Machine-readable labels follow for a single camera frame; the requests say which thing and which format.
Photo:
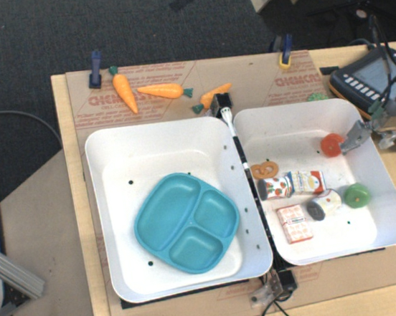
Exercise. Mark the thin black and white rod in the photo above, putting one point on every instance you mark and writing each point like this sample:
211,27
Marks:
245,163

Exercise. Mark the orange toy carrot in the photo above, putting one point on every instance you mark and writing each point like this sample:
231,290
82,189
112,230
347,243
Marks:
211,96
124,89
162,91

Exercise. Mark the white plastic tray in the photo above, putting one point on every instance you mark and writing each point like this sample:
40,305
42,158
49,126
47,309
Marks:
339,240
118,214

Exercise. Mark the white and red carton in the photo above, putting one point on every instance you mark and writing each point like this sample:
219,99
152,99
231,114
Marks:
309,181

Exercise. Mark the brown toy pretzel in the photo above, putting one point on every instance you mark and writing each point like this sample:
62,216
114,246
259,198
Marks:
260,171

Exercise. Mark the pink and orange packet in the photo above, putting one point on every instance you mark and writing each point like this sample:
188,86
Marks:
295,224

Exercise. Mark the green patterned round toy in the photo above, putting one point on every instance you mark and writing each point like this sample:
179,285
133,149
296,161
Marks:
317,96

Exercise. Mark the red round toy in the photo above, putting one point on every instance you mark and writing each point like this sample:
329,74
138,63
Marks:
331,145

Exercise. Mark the blue divided plate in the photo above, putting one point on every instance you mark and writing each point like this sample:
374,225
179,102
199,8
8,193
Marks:
176,210

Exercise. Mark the white can with tomato print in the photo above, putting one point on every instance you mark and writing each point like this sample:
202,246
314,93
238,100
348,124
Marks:
276,187

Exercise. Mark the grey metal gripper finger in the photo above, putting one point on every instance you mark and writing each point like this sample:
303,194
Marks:
356,135
388,141

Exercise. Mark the white can with grey lid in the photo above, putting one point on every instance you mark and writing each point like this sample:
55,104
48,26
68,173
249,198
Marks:
328,202

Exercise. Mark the brown cardboard board red print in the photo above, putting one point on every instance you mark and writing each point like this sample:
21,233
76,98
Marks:
211,314

